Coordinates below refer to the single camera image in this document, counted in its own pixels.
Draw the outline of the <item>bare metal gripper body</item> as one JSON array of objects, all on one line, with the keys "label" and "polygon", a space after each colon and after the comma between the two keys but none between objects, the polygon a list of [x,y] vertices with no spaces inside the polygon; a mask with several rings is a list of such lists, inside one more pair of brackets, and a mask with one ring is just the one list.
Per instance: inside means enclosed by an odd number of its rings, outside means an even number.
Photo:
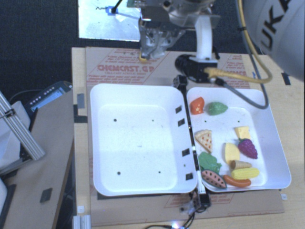
[{"label": "bare metal gripper body", "polygon": [[220,20],[212,14],[215,0],[140,0],[141,20],[158,23],[171,23],[181,29],[194,29],[200,16],[210,18],[215,28]]}]

